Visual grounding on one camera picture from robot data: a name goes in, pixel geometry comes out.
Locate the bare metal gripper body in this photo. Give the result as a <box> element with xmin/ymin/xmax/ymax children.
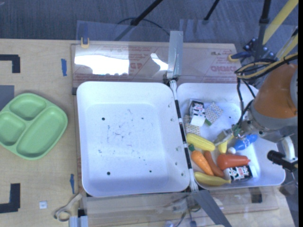
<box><xmin>237</xmin><ymin>118</ymin><xmax>295</xmax><ymax>143</ymax></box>

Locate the blue bottle, white cap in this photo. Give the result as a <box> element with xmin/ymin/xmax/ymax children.
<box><xmin>227</xmin><ymin>133</ymin><xmax>259</xmax><ymax>155</ymax></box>

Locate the yellow corn cob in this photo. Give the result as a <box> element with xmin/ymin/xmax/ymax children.
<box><xmin>186</xmin><ymin>132</ymin><xmax>216</xmax><ymax>152</ymax></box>

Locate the orange checkered packet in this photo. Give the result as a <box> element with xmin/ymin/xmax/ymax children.
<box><xmin>204</xmin><ymin>102</ymin><xmax>224</xmax><ymax>126</ymax></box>
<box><xmin>183</xmin><ymin>114</ymin><xmax>201</xmax><ymax>137</ymax></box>

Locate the orange squeeze bottle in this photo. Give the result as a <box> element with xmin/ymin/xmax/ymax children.
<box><xmin>216</xmin><ymin>153</ymin><xmax>251</xmax><ymax>171</ymax></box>

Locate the brown sausage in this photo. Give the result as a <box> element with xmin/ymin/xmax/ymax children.
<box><xmin>204</xmin><ymin>150</ymin><xmax>225</xmax><ymax>178</ymax></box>

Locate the orange carrot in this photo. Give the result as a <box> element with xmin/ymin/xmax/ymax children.
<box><xmin>188</xmin><ymin>144</ymin><xmax>215</xmax><ymax>176</ymax></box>

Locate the cow print white carton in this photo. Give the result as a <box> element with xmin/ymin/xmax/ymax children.
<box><xmin>223</xmin><ymin>165</ymin><xmax>258</xmax><ymax>183</ymax></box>
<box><xmin>188</xmin><ymin>99</ymin><xmax>206</xmax><ymax>127</ymax></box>

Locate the thin black and white rod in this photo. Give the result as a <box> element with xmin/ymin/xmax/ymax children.
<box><xmin>169</xmin><ymin>79</ymin><xmax>199</xmax><ymax>192</ymax></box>

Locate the yellow banana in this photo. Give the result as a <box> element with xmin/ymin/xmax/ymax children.
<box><xmin>194</xmin><ymin>171</ymin><xmax>232</xmax><ymax>187</ymax></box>

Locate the white plastic tray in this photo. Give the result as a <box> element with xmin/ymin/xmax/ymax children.
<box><xmin>76</xmin><ymin>80</ymin><xmax>191</xmax><ymax>198</ymax></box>
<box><xmin>176</xmin><ymin>82</ymin><xmax>286</xmax><ymax>191</ymax></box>

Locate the brown cardboard board, red print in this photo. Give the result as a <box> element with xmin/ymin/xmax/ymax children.
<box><xmin>71</xmin><ymin>41</ymin><xmax>280</xmax><ymax>213</ymax></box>

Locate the green divided plate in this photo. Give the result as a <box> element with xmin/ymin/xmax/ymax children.
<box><xmin>0</xmin><ymin>92</ymin><xmax>69</xmax><ymax>161</ymax></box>

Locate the black cylinder on white bracket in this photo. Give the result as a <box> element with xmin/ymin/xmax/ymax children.
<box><xmin>267</xmin><ymin>136</ymin><xmax>298</xmax><ymax>173</ymax></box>

